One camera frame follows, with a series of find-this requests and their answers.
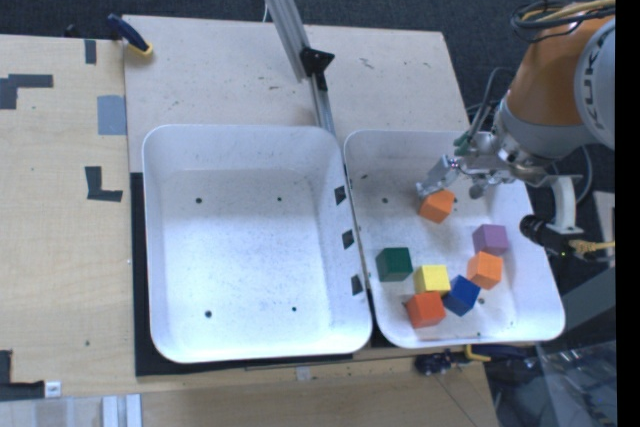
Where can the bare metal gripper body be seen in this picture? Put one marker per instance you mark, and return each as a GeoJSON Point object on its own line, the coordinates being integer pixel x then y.
{"type": "Point", "coordinates": [487, 155]}

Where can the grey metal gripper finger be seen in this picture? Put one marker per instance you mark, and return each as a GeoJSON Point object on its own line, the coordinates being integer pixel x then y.
{"type": "Point", "coordinates": [480, 186]}
{"type": "Point", "coordinates": [437, 176]}

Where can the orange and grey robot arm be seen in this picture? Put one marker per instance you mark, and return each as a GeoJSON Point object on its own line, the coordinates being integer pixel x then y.
{"type": "Point", "coordinates": [547, 85]}

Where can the orange cube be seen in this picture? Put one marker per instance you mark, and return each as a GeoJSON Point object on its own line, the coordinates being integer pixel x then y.
{"type": "Point", "coordinates": [485, 270]}
{"type": "Point", "coordinates": [437, 207]}
{"type": "Point", "coordinates": [425, 310]}

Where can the purple cube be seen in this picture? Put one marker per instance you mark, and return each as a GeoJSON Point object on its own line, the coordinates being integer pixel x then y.
{"type": "Point", "coordinates": [491, 239]}

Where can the white plastic tray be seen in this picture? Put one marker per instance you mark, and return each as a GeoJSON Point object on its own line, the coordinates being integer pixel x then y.
{"type": "Point", "coordinates": [400, 225]}
{"type": "Point", "coordinates": [240, 255]}

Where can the green cube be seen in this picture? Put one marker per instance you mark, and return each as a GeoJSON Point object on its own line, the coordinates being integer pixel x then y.
{"type": "Point", "coordinates": [394, 264]}

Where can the yellow cube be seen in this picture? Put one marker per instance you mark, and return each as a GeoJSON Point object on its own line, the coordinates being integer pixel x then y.
{"type": "Point", "coordinates": [432, 279]}

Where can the blue cube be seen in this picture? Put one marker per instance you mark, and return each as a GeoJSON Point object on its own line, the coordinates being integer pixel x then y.
{"type": "Point", "coordinates": [462, 296]}

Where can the pale wood board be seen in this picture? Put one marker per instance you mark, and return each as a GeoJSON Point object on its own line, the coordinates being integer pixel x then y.
{"type": "Point", "coordinates": [225, 75]}

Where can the black cylinder on white bracket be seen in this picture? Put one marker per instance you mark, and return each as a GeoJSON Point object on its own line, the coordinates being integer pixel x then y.
{"type": "Point", "coordinates": [542, 230]}

